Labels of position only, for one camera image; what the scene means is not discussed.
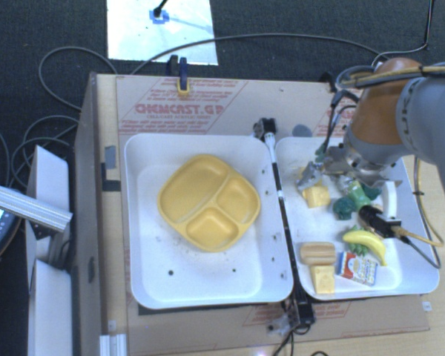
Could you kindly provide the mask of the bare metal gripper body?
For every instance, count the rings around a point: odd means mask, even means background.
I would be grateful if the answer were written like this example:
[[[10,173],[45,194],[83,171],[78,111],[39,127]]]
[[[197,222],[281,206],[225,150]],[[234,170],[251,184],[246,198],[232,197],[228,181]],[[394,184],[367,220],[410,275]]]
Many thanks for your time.
[[[387,181],[385,170],[402,156],[402,145],[329,146],[324,153],[324,173],[345,175],[377,188]]]

